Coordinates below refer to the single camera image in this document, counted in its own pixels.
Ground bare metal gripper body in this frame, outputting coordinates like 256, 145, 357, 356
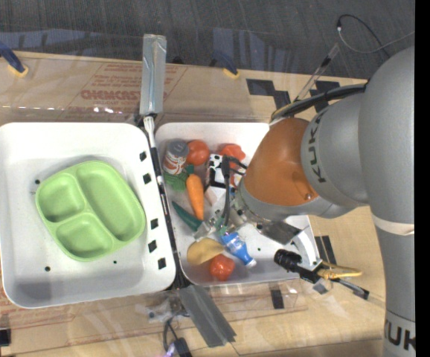
218, 203, 270, 237

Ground dark green chili pepper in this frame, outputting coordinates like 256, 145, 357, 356
170, 200, 204, 233

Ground blue and white bottle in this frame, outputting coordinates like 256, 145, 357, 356
219, 231, 258, 268

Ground orange carrot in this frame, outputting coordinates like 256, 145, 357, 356
184, 164, 206, 222

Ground red orange pepper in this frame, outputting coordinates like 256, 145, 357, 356
209, 254, 236, 282

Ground white plastic tray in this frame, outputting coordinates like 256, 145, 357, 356
154, 121, 322, 288
0, 121, 177, 309

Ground green leafy vegetable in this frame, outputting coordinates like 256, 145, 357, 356
162, 170, 188, 193

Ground red tomato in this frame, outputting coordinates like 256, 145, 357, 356
185, 139, 211, 167

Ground orange and white can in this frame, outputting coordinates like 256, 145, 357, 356
161, 138, 190, 176

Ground green divided plate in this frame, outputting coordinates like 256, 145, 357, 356
34, 160, 147, 263

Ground brown cardboard board red print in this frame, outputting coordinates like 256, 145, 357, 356
0, 50, 388, 357

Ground black cylinder on white bracket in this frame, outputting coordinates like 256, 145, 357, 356
273, 225, 324, 285

